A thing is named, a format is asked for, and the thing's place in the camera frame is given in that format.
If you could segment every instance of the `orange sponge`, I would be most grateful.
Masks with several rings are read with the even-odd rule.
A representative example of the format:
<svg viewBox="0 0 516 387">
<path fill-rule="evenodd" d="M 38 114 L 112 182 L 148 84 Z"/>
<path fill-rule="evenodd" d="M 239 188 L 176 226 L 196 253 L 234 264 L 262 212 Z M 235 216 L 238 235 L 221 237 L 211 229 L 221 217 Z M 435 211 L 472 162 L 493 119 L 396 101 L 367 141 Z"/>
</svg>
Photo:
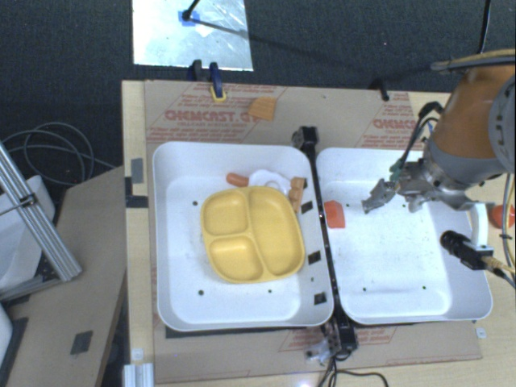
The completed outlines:
<svg viewBox="0 0 516 387">
<path fill-rule="evenodd" d="M 324 202 L 326 222 L 330 228 L 345 228 L 344 211 L 337 201 Z"/>
</svg>

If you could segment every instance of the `dark floor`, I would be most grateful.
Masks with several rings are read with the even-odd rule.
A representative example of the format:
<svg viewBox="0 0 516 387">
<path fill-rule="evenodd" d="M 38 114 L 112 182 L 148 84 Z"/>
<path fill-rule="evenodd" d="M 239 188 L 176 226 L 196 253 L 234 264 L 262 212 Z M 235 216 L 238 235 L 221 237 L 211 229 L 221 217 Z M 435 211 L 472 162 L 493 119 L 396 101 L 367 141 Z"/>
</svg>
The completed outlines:
<svg viewBox="0 0 516 387">
<path fill-rule="evenodd" d="M 365 89 L 380 77 L 393 90 L 451 91 L 457 77 L 427 66 L 477 51 L 485 0 L 245 4 L 255 71 L 223 73 L 224 81 Z M 486 50 L 514 47 L 515 10 L 516 0 L 493 0 Z M 120 81 L 186 77 L 133 65 L 131 0 L 0 0 L 0 68 L 0 139 L 69 123 L 114 165 L 122 163 Z M 72 156 L 33 156 L 53 176 L 80 180 Z M 30 176 L 23 154 L 13 157 Z M 48 188 L 58 199 L 62 187 Z"/>
</svg>

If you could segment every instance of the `silver metal plate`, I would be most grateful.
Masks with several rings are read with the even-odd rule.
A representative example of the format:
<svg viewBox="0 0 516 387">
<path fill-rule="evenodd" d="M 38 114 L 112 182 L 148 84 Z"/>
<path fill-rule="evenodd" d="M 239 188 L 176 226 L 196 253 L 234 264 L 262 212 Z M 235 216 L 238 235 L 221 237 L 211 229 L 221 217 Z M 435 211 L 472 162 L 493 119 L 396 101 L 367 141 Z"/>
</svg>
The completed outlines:
<svg viewBox="0 0 516 387">
<path fill-rule="evenodd" d="M 136 65 L 207 67 L 252 71 L 243 0 L 201 0 L 185 23 L 181 13 L 193 0 L 132 0 Z"/>
</svg>

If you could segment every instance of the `robotic arm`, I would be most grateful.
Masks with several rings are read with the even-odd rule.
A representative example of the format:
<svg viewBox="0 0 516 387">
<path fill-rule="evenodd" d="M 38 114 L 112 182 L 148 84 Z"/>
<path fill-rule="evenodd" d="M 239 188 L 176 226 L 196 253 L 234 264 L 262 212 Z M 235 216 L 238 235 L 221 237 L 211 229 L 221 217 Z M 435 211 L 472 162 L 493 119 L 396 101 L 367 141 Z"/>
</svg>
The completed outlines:
<svg viewBox="0 0 516 387">
<path fill-rule="evenodd" d="M 423 107 L 406 153 L 391 168 L 389 181 L 380 179 L 364 211 L 383 206 L 394 194 L 405 197 L 415 212 L 424 202 L 440 200 L 456 210 L 474 203 L 470 187 L 502 173 L 514 173 L 514 50 L 485 53 L 441 62 L 434 70 L 467 69 L 443 109 Z M 423 157 L 406 162 L 408 151 L 432 110 L 439 122 L 426 142 Z"/>
</svg>

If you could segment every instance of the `yellow plate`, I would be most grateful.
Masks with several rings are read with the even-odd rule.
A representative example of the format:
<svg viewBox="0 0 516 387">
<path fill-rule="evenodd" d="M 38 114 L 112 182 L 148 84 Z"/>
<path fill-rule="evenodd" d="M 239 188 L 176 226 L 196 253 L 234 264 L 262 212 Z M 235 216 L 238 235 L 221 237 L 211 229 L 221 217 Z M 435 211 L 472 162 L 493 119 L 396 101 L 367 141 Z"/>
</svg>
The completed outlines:
<svg viewBox="0 0 516 387">
<path fill-rule="evenodd" d="M 201 226 L 211 266 L 235 283 L 271 281 L 296 273 L 305 246 L 289 200 L 267 186 L 228 189 L 202 204 Z"/>
</svg>

